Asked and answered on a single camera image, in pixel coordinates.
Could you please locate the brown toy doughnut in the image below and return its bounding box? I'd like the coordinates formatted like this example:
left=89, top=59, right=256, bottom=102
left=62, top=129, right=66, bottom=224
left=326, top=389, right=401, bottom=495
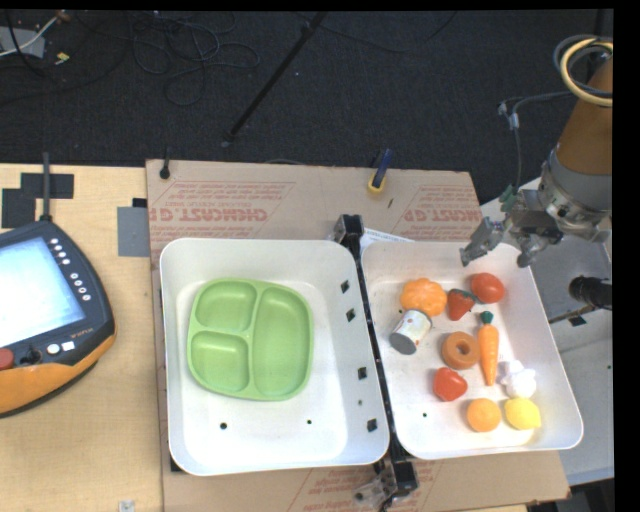
left=440, top=330, right=482, bottom=372

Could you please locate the green divided plate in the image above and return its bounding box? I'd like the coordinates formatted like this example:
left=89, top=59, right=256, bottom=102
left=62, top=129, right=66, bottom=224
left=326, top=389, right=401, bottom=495
left=185, top=277, right=316, bottom=403

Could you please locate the thin black rod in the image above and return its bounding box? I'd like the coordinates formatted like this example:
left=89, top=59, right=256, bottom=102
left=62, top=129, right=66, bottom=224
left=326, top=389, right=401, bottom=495
left=348, top=233, right=407, bottom=469

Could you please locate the red toy pepper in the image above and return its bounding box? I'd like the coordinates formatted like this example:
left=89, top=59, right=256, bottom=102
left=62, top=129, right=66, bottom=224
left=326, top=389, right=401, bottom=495
left=432, top=366, right=470, bottom=403

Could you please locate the orange toy orange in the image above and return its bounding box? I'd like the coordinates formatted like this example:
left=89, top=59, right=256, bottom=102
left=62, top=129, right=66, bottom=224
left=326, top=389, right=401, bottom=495
left=466, top=397, right=503, bottom=434

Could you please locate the orange toy carrot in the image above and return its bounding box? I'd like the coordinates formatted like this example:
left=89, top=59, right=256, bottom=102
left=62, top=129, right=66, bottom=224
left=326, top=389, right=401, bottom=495
left=476, top=310, right=502, bottom=388

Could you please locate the red toy tomato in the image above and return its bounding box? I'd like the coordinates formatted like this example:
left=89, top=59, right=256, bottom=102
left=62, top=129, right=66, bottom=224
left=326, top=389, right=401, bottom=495
left=469, top=271, right=507, bottom=305

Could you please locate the black block with thin wires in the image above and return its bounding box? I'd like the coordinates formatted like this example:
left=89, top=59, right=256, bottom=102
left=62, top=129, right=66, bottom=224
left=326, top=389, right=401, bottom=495
left=330, top=213, right=365, bottom=246
left=383, top=458, right=420, bottom=502

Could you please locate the white printed paper label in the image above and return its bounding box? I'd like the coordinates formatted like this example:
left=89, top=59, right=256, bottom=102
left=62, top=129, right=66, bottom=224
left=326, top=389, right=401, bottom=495
left=362, top=227, right=417, bottom=248

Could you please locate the orange toy pumpkin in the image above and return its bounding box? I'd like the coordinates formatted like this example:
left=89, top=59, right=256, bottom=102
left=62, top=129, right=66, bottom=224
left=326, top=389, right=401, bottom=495
left=399, top=277, right=448, bottom=319

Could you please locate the brown cardboard board red print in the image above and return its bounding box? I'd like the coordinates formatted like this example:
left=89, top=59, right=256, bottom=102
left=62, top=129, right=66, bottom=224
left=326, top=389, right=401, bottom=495
left=144, top=158, right=572, bottom=512

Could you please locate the small white can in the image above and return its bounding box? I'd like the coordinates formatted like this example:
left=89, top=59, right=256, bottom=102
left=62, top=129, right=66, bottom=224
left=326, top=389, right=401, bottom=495
left=388, top=308, right=434, bottom=357

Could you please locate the black cylinder on white bracket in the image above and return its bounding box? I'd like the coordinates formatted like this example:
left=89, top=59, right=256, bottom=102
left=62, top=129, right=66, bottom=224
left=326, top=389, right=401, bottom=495
left=567, top=274, right=614, bottom=312

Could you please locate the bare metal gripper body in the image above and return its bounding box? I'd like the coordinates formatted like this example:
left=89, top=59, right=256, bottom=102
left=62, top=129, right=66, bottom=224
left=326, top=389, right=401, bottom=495
left=506, top=180, right=613, bottom=251

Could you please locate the yellow toy lemon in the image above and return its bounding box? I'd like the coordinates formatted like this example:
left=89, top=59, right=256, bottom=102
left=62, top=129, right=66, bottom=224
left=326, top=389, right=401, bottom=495
left=503, top=396, right=543, bottom=432

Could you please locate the white plastic tray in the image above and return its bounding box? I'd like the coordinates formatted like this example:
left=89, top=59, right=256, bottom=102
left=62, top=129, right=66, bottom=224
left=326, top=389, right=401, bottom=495
left=360, top=239, right=586, bottom=462
left=158, top=236, right=392, bottom=478

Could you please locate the white toy garlic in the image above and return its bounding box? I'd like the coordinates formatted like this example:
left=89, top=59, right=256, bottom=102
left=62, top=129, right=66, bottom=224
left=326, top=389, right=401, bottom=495
left=499, top=359, right=538, bottom=400

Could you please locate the red toy strawberry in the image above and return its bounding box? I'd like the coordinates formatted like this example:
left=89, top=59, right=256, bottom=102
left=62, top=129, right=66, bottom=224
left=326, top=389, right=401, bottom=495
left=445, top=287, right=478, bottom=323

